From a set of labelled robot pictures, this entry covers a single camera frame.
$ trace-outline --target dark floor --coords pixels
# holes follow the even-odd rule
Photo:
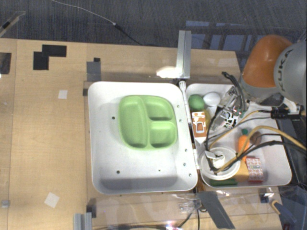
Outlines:
[[[1,24],[16,11],[26,12],[4,37],[136,44],[110,22],[77,8],[49,0],[0,1]],[[105,16],[143,45],[176,47],[178,31],[182,29],[192,31],[193,47],[198,48],[218,48],[212,41],[217,38],[212,39],[212,35],[276,33],[295,41],[306,29],[307,0],[57,1]],[[217,23],[218,28],[212,30],[212,25]],[[230,24],[239,28],[233,30]]]

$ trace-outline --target green plate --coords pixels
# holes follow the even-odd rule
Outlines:
[[[177,141],[177,124],[171,103],[150,95],[130,95],[119,103],[119,132],[134,149],[168,148]]]

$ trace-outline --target green ball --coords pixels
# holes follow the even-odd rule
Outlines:
[[[192,112],[200,112],[205,108],[203,98],[198,94],[193,94],[189,97],[189,107]]]

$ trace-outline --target orange toy carrot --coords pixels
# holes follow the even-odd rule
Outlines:
[[[248,130],[247,129],[242,129],[242,135],[239,137],[239,141],[238,141],[238,152],[241,151],[243,145],[244,145],[244,142],[246,141],[246,139],[248,138],[247,136],[248,134]],[[244,151],[249,147],[249,141],[248,143],[246,144],[246,146],[244,147]],[[245,162],[246,161],[246,156],[242,158],[242,160]]]

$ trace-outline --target yellow cable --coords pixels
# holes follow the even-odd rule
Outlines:
[[[296,139],[294,139],[292,136],[282,132],[281,130],[279,129],[276,129],[276,128],[273,128],[273,127],[270,127],[270,126],[257,126],[255,128],[252,129],[252,131],[248,134],[248,137],[247,139],[245,140],[243,146],[241,147],[240,149],[240,152],[238,153],[238,157],[244,152],[244,147],[247,145],[250,137],[259,129],[268,129],[268,130],[271,130],[271,131],[274,131],[276,133],[279,133],[280,135],[282,135],[283,137],[285,137],[286,139],[290,140],[291,142],[293,142],[294,144],[296,144],[298,147],[300,147],[301,149],[303,150],[307,150],[306,147],[304,147],[304,145],[302,145],[300,142],[298,142]],[[219,168],[216,173],[218,172],[221,172],[223,169],[227,168],[233,161],[236,160],[236,157],[233,157],[230,161],[228,161],[226,164],[224,164],[221,168]]]
[[[247,114],[244,118],[242,118],[242,120],[241,120],[239,123],[243,122],[243,121],[244,121],[245,119],[247,119],[249,116],[253,115],[254,113],[258,113],[258,112],[259,112],[259,110],[253,111],[253,112]],[[234,126],[232,129],[228,130],[226,133],[224,133],[224,134],[222,134],[221,136],[219,136],[218,138],[216,138],[216,139],[210,144],[209,150],[212,148],[212,146],[213,146],[217,141],[219,141],[220,139],[222,139],[223,137],[225,137],[227,134],[229,134],[231,131],[233,131],[236,127],[237,127],[237,126]]]

